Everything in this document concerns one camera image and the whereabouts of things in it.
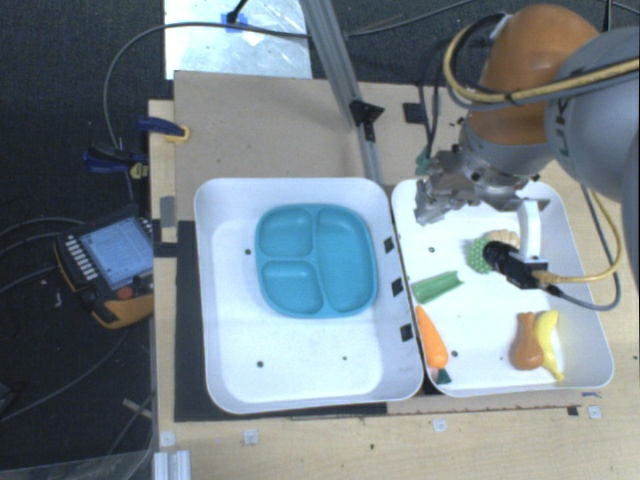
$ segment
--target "yellow cable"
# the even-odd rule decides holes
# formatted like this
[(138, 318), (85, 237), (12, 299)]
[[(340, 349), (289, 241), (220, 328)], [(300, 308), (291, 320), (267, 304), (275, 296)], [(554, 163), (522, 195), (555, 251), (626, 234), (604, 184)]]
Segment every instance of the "yellow cable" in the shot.
[(611, 218), (611, 215), (609, 215), (609, 212), (606, 210), (606, 208), (602, 204), (602, 201), (600, 200), (600, 198), (594, 192), (591, 192), (591, 196), (593, 197), (594, 201), (598, 205), (598, 208), (600, 208), (600, 211), (604, 215), (604, 218), (607, 220), (607, 224), (609, 224), (609, 227), (613, 231), (613, 236), (616, 241), (616, 249), (617, 249), (615, 260), (613, 261), (611, 266), (605, 271), (600, 272), (599, 274), (594, 274), (590, 276), (563, 277), (557, 274), (553, 274), (551, 272), (547, 272), (546, 270), (538, 270), (538, 271), (532, 272), (531, 275), (536, 279), (538, 279), (538, 281), (540, 281), (540, 284), (590, 283), (592, 281), (600, 281), (612, 275), (618, 269), (618, 265), (620, 264), (620, 260), (622, 259), (622, 242), (620, 240), (620, 232), (618, 231), (618, 228), (614, 224), (613, 219)]
[(451, 62), (453, 60), (453, 52), (456, 50), (458, 43), (460, 42), (464, 33), (469, 29), (469, 27), (466, 27), (458, 32), (453, 40), (449, 43), (449, 46), (447, 47), (444, 55), (443, 72), (445, 78), (447, 79), (449, 87), (451, 87), (451, 89), (453, 89), (456, 94), (473, 103), (492, 104), (518, 102), (537, 96), (547, 96), (559, 91), (584, 87), (585, 85), (591, 85), (597, 82), (602, 82), (604, 80), (609, 80), (610, 78), (625, 75), (627, 73), (638, 71), (638, 69), (640, 69), (640, 58), (635, 58), (619, 62), (605, 68), (600, 68), (591, 73), (576, 75), (567, 80), (551, 82), (549, 84), (532, 87), (530, 89), (522, 89), (513, 92), (502, 93), (488, 93), (480, 89), (467, 89), (456, 79), (455, 74), (453, 73), (453, 69), (451, 68)]

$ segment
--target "black floor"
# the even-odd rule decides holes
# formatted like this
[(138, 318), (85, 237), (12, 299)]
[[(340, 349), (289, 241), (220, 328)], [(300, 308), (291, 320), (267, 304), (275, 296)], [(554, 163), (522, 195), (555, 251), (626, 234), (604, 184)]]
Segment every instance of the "black floor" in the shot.
[[(394, 17), (410, 18), (460, 0), (333, 0), (341, 26), (354, 31)], [(632, 8), (640, 0), (617, 0)], [(594, 0), (478, 0), (413, 25), (352, 38), (349, 51), (360, 80), (411, 83), (421, 53), (465, 24), (532, 2), (563, 4), (596, 27), (604, 4)], [(638, 24), (614, 10), (614, 27)], [(128, 200), (121, 175), (87, 174), (82, 153), (108, 144), (102, 81), (118, 49), (163, 21), (162, 0), (0, 0), (0, 233), (37, 217), (86, 220)], [(322, 76), (312, 52), (315, 76)], [(144, 149), (135, 119), (151, 98), (170, 98), (163, 79), (162, 36), (141, 41), (114, 73), (110, 107), (126, 147)], [(146, 206), (144, 186), (135, 197)], [(0, 290), (53, 264), (51, 240), (12, 250), (11, 244), (64, 229), (47, 222), (0, 235)], [(31, 410), (25, 407), (109, 359), (71, 389)], [(122, 406), (150, 393), (149, 328), (126, 333), (101, 328), (53, 272), (0, 295), (0, 383), (19, 397), (0, 422), (0, 470), (105, 455), (132, 413)], [(116, 452), (147, 446), (149, 422), (140, 418)]]

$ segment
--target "orange carrot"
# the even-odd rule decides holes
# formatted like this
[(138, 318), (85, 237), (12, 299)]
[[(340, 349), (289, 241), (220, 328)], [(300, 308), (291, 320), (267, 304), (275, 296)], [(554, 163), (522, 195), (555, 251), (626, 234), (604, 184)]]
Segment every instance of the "orange carrot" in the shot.
[(438, 370), (444, 369), (449, 362), (449, 354), (444, 342), (438, 334), (438, 330), (422, 306), (416, 306), (416, 315), (418, 317), (418, 326), (420, 327), (420, 335), (422, 336), (422, 350), (427, 360), (427, 364), (431, 368)]

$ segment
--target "yellow banana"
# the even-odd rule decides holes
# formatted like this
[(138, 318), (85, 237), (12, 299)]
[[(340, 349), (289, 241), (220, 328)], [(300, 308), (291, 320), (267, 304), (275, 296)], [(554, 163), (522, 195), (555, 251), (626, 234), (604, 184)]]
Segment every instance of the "yellow banana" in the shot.
[(550, 309), (542, 313), (533, 326), (533, 333), (538, 340), (540, 348), (544, 353), (544, 360), (542, 366), (553, 373), (553, 376), (557, 381), (564, 380), (564, 374), (558, 370), (558, 364), (556, 362), (556, 355), (551, 346), (551, 331), (558, 322), (558, 311)]

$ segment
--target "blue divided dish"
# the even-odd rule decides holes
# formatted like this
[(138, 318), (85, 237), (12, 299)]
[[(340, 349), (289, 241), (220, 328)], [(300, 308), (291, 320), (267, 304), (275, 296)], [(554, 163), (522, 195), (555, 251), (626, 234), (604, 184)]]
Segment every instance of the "blue divided dish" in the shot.
[(258, 222), (255, 250), (262, 295), (285, 315), (351, 316), (368, 308), (377, 295), (369, 229), (347, 208), (274, 208)]

